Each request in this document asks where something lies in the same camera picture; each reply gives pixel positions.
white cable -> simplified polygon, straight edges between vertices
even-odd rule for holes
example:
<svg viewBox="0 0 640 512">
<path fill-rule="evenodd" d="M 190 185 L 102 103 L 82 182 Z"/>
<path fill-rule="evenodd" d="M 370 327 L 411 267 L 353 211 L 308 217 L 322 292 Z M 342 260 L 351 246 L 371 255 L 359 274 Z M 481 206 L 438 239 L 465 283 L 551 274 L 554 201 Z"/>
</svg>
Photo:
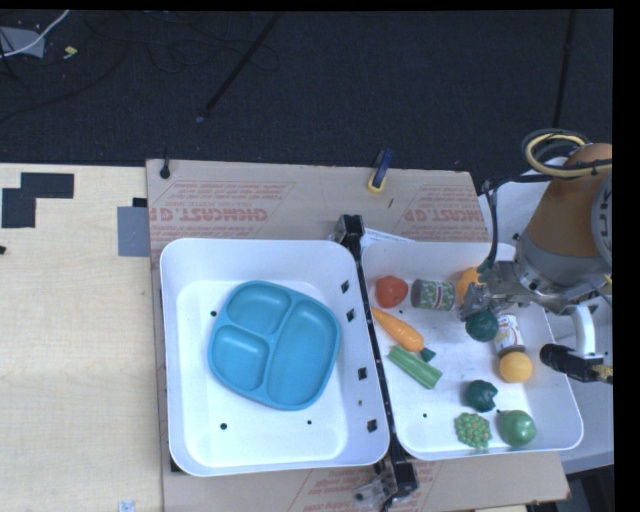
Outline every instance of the white cable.
<svg viewBox="0 0 640 512">
<path fill-rule="evenodd" d="M 40 41 L 44 36 L 46 36 L 53 27 L 55 27 L 58 23 L 60 23 L 63 19 L 65 19 L 69 13 L 71 12 L 70 9 L 65 10 L 60 17 L 58 17 L 57 20 L 55 20 L 51 25 L 49 25 L 46 29 L 44 29 L 44 31 L 38 36 L 36 37 L 31 43 L 29 43 L 27 46 L 20 48 L 19 50 L 12 50 L 10 52 L 6 52 L 4 54 L 0 54 L 0 59 L 3 57 L 11 57 L 13 55 L 18 55 L 24 51 L 27 51 L 29 48 L 33 48 L 36 44 L 38 44 L 38 41 Z"/>
</svg>

toy carrot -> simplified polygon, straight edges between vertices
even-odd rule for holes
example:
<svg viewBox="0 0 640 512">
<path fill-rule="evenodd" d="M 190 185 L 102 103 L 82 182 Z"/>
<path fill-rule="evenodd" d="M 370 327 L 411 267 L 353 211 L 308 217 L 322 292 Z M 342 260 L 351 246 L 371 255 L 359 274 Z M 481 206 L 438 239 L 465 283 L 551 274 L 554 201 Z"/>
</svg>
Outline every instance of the toy carrot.
<svg viewBox="0 0 640 512">
<path fill-rule="evenodd" d="M 418 352 L 424 348 L 424 338 L 404 320 L 371 306 L 373 317 L 389 335 L 410 352 Z"/>
</svg>

green cucumber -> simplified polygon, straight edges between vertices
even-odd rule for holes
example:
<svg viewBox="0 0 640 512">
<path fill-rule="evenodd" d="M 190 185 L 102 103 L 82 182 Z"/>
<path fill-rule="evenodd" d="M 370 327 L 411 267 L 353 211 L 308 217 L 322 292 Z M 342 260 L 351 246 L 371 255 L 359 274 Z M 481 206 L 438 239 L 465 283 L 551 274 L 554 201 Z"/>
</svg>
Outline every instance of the green cucumber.
<svg viewBox="0 0 640 512">
<path fill-rule="evenodd" d="M 436 383 L 442 377 L 440 370 L 422 359 L 418 359 L 400 345 L 391 347 L 387 357 L 427 389 L 435 388 Z"/>
</svg>

orange fruit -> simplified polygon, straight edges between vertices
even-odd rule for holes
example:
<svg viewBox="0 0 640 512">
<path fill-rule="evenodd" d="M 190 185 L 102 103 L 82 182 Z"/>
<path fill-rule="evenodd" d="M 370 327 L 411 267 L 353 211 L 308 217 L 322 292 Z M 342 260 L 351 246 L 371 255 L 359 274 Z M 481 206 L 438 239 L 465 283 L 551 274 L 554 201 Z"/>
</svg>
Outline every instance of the orange fruit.
<svg viewBox="0 0 640 512">
<path fill-rule="evenodd" d="M 480 274 L 478 274 L 477 268 L 478 267 L 469 267 L 462 273 L 462 277 L 458 279 L 456 283 L 456 302 L 458 304 L 462 304 L 464 301 L 464 296 L 469 289 L 469 283 L 478 283 Z"/>
<path fill-rule="evenodd" d="M 509 352 L 500 359 L 498 370 L 507 382 L 524 382 L 533 373 L 533 363 L 524 352 Z"/>
</svg>

green round fruit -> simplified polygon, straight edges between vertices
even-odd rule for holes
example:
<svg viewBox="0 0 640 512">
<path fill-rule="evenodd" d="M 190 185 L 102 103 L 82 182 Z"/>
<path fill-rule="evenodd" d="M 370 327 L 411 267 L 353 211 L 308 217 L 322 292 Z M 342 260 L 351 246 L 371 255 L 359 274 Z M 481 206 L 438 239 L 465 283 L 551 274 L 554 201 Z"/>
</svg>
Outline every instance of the green round fruit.
<svg viewBox="0 0 640 512">
<path fill-rule="evenodd" d="M 464 328 L 476 341 L 491 341 L 498 334 L 498 319 L 491 311 L 484 309 L 468 317 Z"/>
<path fill-rule="evenodd" d="M 498 430 L 502 440 L 510 446 L 522 446 L 538 434 L 533 418 L 519 409 L 501 412 Z"/>
</svg>

